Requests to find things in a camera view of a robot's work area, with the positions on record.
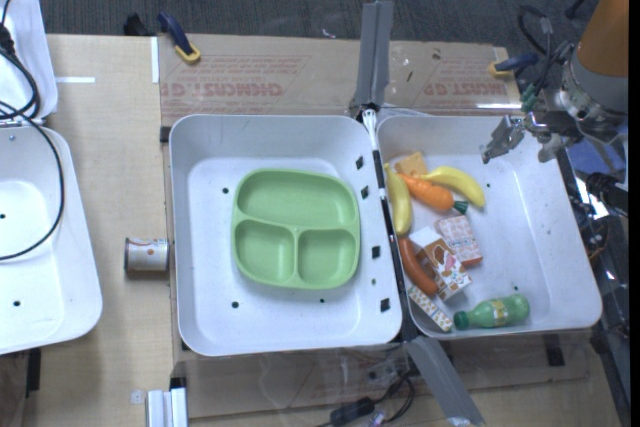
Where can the yellow banana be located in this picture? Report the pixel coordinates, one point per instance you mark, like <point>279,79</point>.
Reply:
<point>460,180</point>
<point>401,205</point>

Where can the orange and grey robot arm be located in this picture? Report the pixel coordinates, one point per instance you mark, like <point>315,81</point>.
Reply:
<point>605,30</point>

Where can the orange sausage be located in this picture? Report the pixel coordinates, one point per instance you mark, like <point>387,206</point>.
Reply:
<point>416,265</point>

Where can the white plastic tray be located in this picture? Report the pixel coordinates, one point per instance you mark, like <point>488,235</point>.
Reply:
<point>210,265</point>
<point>25,45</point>
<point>540,240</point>
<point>55,275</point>

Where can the small orange and white packet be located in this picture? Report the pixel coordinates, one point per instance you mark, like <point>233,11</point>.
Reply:
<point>430,310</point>

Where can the black cylinder on white bracket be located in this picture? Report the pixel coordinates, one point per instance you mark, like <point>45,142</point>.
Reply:
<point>607,191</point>

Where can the white can with orange print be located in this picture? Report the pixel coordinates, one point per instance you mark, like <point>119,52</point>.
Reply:
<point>146,255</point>

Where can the green divided plate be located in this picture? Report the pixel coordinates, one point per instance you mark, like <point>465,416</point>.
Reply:
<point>295,200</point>

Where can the brown cardboard board red print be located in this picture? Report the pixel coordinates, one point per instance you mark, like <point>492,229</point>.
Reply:
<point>260,80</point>

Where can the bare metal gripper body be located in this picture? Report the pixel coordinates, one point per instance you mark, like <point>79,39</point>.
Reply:
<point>560,121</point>

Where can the green bottle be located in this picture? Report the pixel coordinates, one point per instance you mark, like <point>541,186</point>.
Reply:
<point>500,311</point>

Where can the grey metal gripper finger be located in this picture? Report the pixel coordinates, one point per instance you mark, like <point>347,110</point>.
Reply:
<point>502,139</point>
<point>556,146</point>

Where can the white carton with brown print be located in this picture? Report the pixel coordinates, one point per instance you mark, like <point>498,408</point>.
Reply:
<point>445,265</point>

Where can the orange and white carton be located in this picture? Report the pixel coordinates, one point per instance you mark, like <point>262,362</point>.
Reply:
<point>461,238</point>

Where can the orange carrot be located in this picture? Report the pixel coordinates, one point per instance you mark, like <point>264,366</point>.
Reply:
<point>431,193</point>

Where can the orange biscuit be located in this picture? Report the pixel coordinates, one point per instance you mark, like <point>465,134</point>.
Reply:
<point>413,162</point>

